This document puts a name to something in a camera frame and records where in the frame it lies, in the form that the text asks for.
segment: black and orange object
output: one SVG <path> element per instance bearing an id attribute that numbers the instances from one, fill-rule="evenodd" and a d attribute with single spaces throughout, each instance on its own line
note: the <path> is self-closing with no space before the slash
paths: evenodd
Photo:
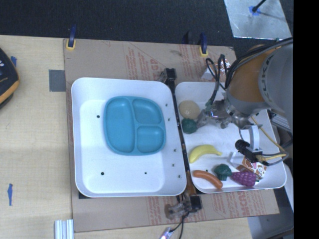
<path id="1" fill-rule="evenodd" d="M 0 109 L 13 97 L 20 84 L 20 77 L 11 59 L 0 48 Z"/>

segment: toy sausage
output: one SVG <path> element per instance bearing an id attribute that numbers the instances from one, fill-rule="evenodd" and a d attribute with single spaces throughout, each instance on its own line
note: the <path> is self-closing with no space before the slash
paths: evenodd
<path id="1" fill-rule="evenodd" d="M 206 171 L 194 170 L 193 171 L 193 176 L 209 181 L 217 189 L 221 189 L 223 187 L 223 183 L 215 175 L 212 175 L 211 173 L 208 173 Z"/>

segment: wooden table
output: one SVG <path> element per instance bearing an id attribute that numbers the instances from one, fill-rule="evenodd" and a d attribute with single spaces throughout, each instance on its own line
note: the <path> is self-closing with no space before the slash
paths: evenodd
<path id="1" fill-rule="evenodd" d="M 0 238 L 52 239 L 54 221 L 72 219 L 66 97 L 49 90 L 48 73 L 64 70 L 63 39 L 0 35 L 0 48 L 17 58 L 21 77 L 12 100 L 0 110 Z M 166 227 L 75 233 L 74 238 L 157 239 Z M 178 236 L 179 230 L 171 239 Z M 182 238 L 247 239 L 251 234 L 247 218 L 240 218 L 187 223 Z"/>

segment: yellow banana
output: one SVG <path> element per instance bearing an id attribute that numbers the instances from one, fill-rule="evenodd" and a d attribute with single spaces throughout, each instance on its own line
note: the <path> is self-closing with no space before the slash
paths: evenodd
<path id="1" fill-rule="evenodd" d="M 201 157 L 204 154 L 216 154 L 218 156 L 221 156 L 221 152 L 216 150 L 216 148 L 213 145 L 210 144 L 203 144 L 195 147 L 193 150 L 191 150 L 188 161 L 190 163 L 195 162 L 199 157 Z"/>

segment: brown cardboard sheet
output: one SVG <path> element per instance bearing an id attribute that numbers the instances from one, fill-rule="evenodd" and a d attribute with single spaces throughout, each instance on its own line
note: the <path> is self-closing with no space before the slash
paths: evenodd
<path id="1" fill-rule="evenodd" d="M 72 212 L 75 232 L 175 224 L 164 213 L 167 204 L 177 204 L 174 196 L 83 198 L 75 184 L 72 124 L 72 83 L 81 77 L 157 80 L 165 68 L 175 68 L 176 84 L 184 81 L 207 82 L 205 57 L 198 45 L 121 42 L 77 39 L 74 50 L 66 49 L 64 63 L 69 130 Z M 218 61 L 224 54 L 235 61 L 230 47 L 208 46 L 208 57 Z M 202 210 L 185 222 L 221 220 L 279 213 L 273 190 L 202 194 Z"/>

